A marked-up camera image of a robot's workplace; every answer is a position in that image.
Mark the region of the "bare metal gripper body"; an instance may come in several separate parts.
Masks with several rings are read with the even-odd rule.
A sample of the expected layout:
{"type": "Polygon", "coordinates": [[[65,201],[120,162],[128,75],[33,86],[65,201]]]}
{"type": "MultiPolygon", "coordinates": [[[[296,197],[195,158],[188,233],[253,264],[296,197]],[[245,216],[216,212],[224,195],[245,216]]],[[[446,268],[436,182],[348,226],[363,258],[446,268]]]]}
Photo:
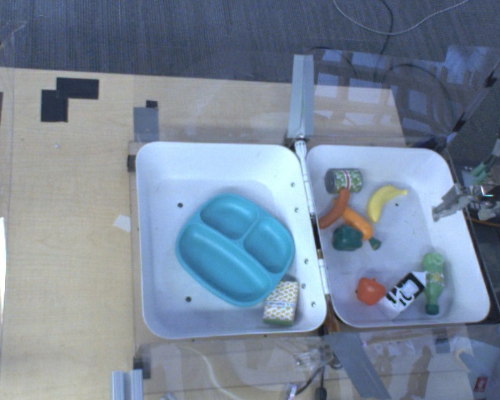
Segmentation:
{"type": "Polygon", "coordinates": [[[467,187],[467,191],[473,196],[473,202],[478,205],[494,207],[500,204],[500,185],[478,184],[467,187]]]}

